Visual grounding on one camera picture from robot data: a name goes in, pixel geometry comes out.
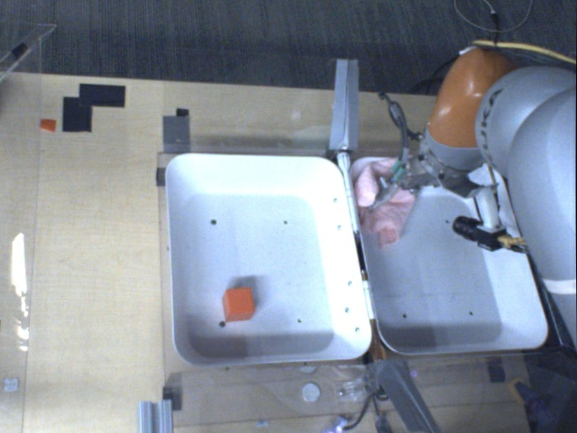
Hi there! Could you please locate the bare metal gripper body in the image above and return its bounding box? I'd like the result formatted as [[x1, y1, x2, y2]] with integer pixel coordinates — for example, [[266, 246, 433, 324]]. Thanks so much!
[[398, 154, 446, 194]]

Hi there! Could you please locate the pink soft toy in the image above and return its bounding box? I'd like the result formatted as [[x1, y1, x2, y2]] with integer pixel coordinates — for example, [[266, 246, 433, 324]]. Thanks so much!
[[353, 158, 417, 249]]

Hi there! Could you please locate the white plastic tray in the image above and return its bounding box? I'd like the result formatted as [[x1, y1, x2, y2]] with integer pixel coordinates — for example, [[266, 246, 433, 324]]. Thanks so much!
[[349, 156, 550, 356], [164, 152, 373, 368]]

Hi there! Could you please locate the red cube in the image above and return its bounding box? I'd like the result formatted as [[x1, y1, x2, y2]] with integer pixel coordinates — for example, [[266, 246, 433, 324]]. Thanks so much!
[[221, 286, 257, 324]]

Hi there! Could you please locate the black cylinder on white bracket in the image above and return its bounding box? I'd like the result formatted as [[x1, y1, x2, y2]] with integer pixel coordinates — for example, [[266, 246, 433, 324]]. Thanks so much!
[[452, 182, 508, 253]]

